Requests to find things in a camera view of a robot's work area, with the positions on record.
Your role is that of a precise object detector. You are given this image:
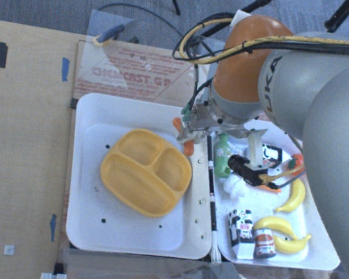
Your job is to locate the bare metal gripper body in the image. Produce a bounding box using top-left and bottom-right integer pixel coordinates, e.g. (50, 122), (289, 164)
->
(182, 99), (271, 150)

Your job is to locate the orange carrot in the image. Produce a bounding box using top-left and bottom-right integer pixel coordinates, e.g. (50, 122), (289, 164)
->
(167, 116), (200, 158)
(255, 183), (282, 195)

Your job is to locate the green bottle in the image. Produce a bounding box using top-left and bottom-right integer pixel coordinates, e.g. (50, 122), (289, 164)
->
(210, 132), (238, 180)

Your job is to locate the yellow divided plate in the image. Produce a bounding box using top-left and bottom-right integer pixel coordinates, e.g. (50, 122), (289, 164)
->
(93, 122), (199, 224)

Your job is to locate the thin black and white rod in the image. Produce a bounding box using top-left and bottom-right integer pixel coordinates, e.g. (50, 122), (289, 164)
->
(188, 135), (240, 266)

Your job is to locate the white crumpled lump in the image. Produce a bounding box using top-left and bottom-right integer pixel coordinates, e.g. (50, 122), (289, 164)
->
(220, 172), (250, 201)

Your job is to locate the black and white milk carton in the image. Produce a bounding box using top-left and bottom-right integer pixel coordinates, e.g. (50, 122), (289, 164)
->
(221, 206), (261, 262)
(257, 142), (294, 172)

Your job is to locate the brown cardboard board red print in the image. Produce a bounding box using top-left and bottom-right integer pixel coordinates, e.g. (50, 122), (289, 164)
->
(45, 34), (349, 279)

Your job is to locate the red and green toy vegetable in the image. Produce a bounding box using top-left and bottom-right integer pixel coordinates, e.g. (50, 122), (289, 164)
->
(285, 152), (307, 179)

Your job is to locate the yellow banana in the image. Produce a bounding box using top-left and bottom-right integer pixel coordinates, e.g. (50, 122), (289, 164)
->
(273, 175), (309, 217)
(251, 213), (301, 241)
(270, 228), (313, 258)

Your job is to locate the white plastic tray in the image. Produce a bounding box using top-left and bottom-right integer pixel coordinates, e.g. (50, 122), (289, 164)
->
(55, 89), (233, 269)
(188, 111), (349, 279)

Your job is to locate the red can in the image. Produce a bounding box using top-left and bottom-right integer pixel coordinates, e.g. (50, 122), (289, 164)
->
(250, 226), (280, 262)

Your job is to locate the black cylinder on white bracket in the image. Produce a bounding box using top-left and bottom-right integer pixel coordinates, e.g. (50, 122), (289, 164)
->
(224, 127), (275, 190)

